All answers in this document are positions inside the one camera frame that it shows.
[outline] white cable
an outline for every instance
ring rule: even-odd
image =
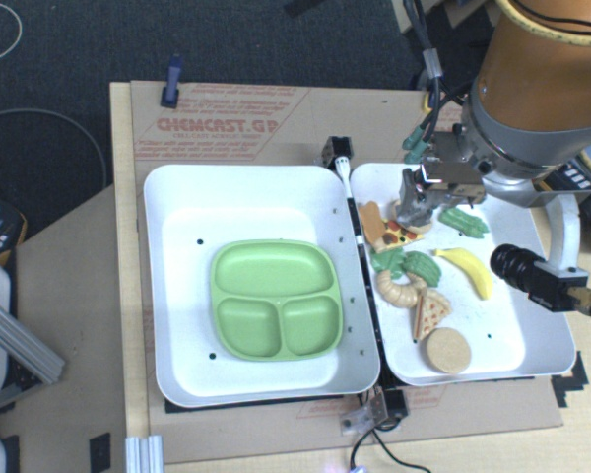
[[[13,49],[15,49],[16,46],[20,43],[20,39],[22,38],[22,30],[24,27],[22,26],[22,20],[20,19],[20,16],[18,16],[18,13],[16,11],[14,11],[11,7],[0,3],[0,8],[5,9],[6,11],[9,11],[9,13],[11,13],[11,15],[18,22],[18,36],[16,37],[15,41],[9,46],[8,49],[6,49],[5,51],[0,53],[0,59],[1,59],[1,58],[4,58],[7,54],[9,54]]]

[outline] cardboard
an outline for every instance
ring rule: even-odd
[[[351,136],[355,167],[402,160],[404,138],[425,114],[424,94],[377,90],[179,86],[177,109],[160,107],[164,83],[132,82],[141,287],[150,433],[164,438],[167,464],[349,446],[341,416],[355,396],[237,408],[166,411],[155,376],[153,310],[142,188],[167,163],[302,165],[319,159],[329,136]],[[459,120],[450,103],[439,130]],[[388,441],[558,427],[548,377],[404,387],[410,416]]]

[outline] round beige toy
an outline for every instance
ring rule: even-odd
[[[471,364],[471,347],[459,331],[440,327],[427,337],[427,358],[441,372],[459,373]]]

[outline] brown cylinder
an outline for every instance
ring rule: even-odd
[[[520,1],[546,16],[591,22],[591,0]],[[580,25],[543,24],[591,31]],[[528,131],[591,127],[591,47],[536,36],[502,15],[477,89],[485,111],[506,126]]]

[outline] wooden edge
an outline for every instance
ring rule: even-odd
[[[111,83],[109,94],[126,433],[128,437],[146,437],[149,435],[149,402],[140,284],[131,86],[129,83]]]

